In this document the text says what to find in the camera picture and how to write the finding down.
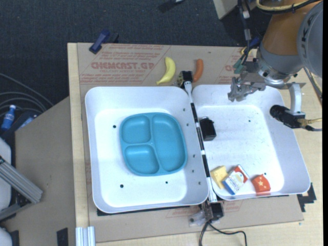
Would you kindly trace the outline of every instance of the blue divided plate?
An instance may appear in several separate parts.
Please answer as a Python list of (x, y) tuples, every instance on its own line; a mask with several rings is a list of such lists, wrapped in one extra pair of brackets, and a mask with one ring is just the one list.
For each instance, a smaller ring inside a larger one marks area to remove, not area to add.
[(133, 173), (159, 176), (181, 170), (187, 147), (179, 122), (166, 113), (143, 113), (125, 118), (119, 129), (124, 161)]

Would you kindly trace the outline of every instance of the blue object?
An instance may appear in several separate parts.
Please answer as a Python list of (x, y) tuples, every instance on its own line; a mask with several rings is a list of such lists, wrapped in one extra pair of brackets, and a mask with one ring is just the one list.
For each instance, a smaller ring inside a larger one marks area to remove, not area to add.
[(100, 33), (97, 41), (89, 48), (89, 50), (96, 54), (101, 49), (101, 44), (105, 43), (110, 36), (110, 32), (107, 29), (103, 29)]
[(1, 129), (3, 131), (9, 130), (11, 125), (13, 124), (14, 119), (15, 119), (15, 109), (16, 109), (15, 105), (10, 105), (9, 111), (6, 113), (6, 115), (4, 117), (4, 121), (1, 125)]
[(127, 117), (119, 129), (124, 161), (140, 176), (159, 176), (181, 170), (187, 147), (179, 122), (166, 113)]

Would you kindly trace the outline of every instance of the orange sausage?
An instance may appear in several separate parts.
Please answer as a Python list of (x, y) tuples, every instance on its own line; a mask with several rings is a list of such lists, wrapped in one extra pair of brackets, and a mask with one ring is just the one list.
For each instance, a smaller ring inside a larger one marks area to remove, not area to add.
[(193, 78), (193, 82), (197, 82), (204, 70), (204, 63), (203, 63), (203, 59), (197, 59), (196, 61), (196, 72)]

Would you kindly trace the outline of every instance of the blue marker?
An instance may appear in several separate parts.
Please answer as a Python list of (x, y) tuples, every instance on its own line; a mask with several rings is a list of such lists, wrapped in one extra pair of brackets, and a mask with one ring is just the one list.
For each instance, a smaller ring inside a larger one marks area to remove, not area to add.
[(16, 109), (15, 105), (10, 105), (9, 111), (6, 113), (6, 115), (4, 117), (4, 122), (1, 125), (1, 129), (3, 131), (7, 131), (8, 129), (10, 129), (12, 123), (14, 122), (15, 109)]

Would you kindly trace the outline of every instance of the banana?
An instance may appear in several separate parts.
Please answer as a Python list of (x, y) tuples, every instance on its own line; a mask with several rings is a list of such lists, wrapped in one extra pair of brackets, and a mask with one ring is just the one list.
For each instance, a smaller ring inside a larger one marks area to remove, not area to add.
[(164, 76), (156, 82), (156, 84), (170, 82), (175, 74), (175, 63), (170, 57), (165, 57), (166, 72)]

